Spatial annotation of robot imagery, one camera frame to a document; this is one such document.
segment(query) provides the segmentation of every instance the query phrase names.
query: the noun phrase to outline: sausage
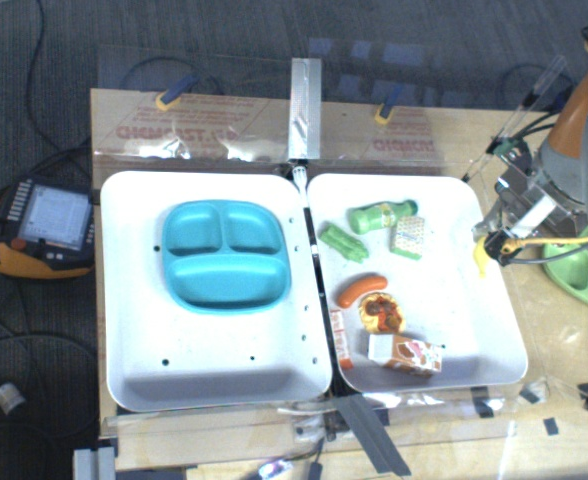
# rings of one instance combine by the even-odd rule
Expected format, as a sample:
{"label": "sausage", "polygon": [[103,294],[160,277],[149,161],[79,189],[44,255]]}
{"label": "sausage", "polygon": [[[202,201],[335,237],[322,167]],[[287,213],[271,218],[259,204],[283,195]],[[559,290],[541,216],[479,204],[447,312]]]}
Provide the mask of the sausage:
{"label": "sausage", "polygon": [[338,305],[349,308],[361,295],[387,288],[387,278],[383,276],[367,276],[354,281],[338,297]]}

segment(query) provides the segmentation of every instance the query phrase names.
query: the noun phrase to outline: blue clamp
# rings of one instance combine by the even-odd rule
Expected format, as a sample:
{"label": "blue clamp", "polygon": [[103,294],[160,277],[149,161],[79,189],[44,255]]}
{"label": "blue clamp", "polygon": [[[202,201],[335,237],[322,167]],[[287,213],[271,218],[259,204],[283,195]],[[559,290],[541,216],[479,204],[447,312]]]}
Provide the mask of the blue clamp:
{"label": "blue clamp", "polygon": [[167,112],[171,107],[181,101],[181,94],[194,87],[200,80],[198,75],[187,75],[176,82],[167,91],[156,97],[156,106],[159,110]]}
{"label": "blue clamp", "polygon": [[392,118],[392,111],[394,110],[394,105],[396,105],[396,101],[401,94],[401,90],[403,86],[401,84],[396,84],[394,89],[387,95],[387,99],[385,103],[381,104],[376,111],[376,115],[374,116],[374,120],[379,124],[387,124],[389,123],[390,119]]}

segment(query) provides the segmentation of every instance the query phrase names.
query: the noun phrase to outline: green soda can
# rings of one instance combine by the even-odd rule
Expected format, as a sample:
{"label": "green soda can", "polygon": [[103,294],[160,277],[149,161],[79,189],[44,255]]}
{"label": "green soda can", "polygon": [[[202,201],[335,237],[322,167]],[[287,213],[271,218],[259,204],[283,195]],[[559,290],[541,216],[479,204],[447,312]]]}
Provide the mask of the green soda can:
{"label": "green soda can", "polygon": [[396,225],[399,217],[416,215],[418,205],[416,201],[407,199],[402,203],[378,203],[366,208],[356,208],[349,212],[350,228],[357,235],[364,235],[368,231],[391,228]]}

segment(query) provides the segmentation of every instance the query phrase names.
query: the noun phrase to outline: blue bowl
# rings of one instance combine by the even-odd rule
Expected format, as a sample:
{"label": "blue bowl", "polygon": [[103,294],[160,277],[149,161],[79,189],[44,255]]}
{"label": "blue bowl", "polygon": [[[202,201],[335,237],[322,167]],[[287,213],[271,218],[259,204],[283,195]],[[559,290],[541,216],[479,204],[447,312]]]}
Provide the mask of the blue bowl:
{"label": "blue bowl", "polygon": [[177,206],[163,226],[162,254],[172,297],[197,313],[265,311],[290,290],[281,226],[254,203],[205,200]]}

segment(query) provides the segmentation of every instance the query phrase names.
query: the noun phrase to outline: display screen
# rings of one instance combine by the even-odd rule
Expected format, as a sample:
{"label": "display screen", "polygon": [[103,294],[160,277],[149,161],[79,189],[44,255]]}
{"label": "display screen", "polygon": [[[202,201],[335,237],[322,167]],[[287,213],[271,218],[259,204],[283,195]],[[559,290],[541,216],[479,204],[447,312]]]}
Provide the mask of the display screen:
{"label": "display screen", "polygon": [[87,195],[34,185],[19,237],[80,251],[91,211]]}

